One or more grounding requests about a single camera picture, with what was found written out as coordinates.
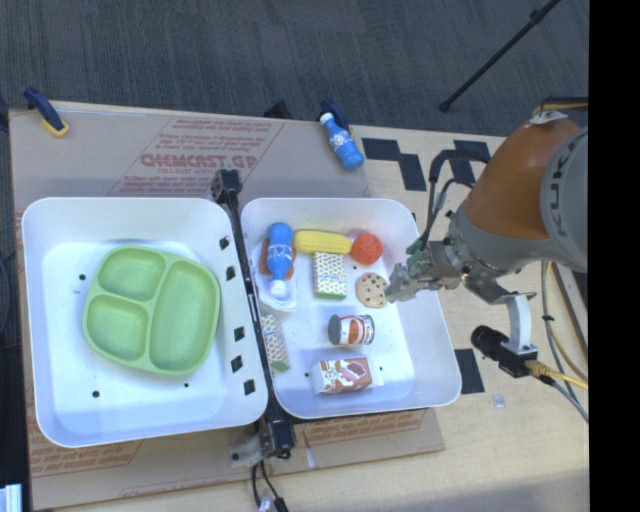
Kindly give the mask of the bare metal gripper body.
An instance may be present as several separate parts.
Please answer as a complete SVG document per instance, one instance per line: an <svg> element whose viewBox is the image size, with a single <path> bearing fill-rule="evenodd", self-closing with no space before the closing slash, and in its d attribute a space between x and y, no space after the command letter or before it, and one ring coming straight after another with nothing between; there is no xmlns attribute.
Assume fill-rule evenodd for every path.
<svg viewBox="0 0 640 512"><path fill-rule="evenodd" d="M407 292L453 290L463 285L477 296L494 295L494 268L464 241L416 240L407 248Z"/></svg>

